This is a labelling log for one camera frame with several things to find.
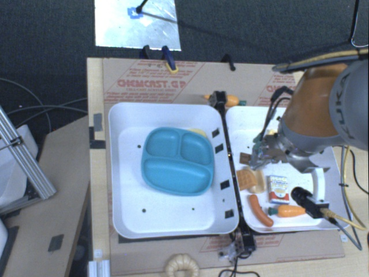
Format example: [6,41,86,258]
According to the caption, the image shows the beige doughnut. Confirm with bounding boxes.
[164,253,201,277]

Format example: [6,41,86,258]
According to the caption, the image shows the orange waffle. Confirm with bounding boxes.
[236,167,257,191]

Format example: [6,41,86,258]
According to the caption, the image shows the blue divided plate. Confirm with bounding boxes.
[141,126,215,197]

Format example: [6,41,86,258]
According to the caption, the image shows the black block with thin wires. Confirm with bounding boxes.
[209,90,228,107]
[234,231,257,257]

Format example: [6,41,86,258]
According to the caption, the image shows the thin black rod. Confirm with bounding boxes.
[216,102,247,237]

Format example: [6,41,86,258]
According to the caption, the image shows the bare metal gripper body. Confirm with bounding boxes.
[254,133,292,167]

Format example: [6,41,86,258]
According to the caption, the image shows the beige bread slice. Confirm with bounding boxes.
[248,169,266,194]

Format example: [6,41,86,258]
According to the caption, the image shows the white plastic tray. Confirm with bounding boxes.
[108,102,240,239]
[225,105,351,233]

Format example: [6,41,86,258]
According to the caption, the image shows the black cylinder on white bracket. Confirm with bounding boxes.
[290,167,331,219]

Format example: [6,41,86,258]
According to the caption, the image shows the brown cardboard board red print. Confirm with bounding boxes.
[102,58,345,269]

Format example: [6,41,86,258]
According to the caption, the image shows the orange sausage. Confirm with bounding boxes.
[248,194,274,228]

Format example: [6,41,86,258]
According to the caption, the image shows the orange carrot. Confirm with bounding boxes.
[268,204,306,219]
[204,93,248,108]

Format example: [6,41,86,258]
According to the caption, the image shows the white and red carton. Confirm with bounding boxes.
[268,174,291,205]

